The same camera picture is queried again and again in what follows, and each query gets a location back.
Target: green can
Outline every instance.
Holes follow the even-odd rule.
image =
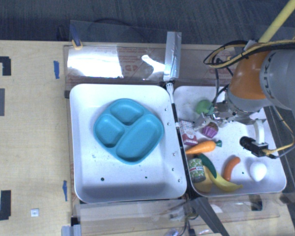
[[[205,171],[203,169],[202,160],[199,158],[193,158],[188,161],[188,168],[191,180],[194,183],[202,182],[206,179]]]

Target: blue plate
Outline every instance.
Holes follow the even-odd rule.
[[[131,99],[114,101],[93,126],[95,139],[115,158],[126,164],[144,160],[164,135],[162,122]]]

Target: yellow pole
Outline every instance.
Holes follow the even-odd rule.
[[[288,19],[291,13],[295,10],[295,0],[289,0],[285,7],[281,10],[279,15],[274,19],[272,24],[268,27],[262,37],[259,39],[259,43],[265,43],[271,40],[279,28]]]

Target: white ball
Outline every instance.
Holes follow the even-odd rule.
[[[266,176],[267,168],[261,162],[254,162],[250,166],[250,176],[256,182],[261,181]]]

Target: table surface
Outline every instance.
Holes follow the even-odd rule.
[[[61,235],[72,214],[64,54],[67,42],[1,41],[0,56],[12,60],[2,76],[5,113],[0,117],[0,191],[11,190],[11,216],[0,235]],[[59,62],[59,79],[54,74]],[[67,182],[67,201],[62,188]],[[30,210],[38,208],[39,216]],[[278,217],[224,223],[230,235],[295,235],[286,205]],[[199,232],[207,225],[195,227]],[[127,233],[164,235],[167,230]]]

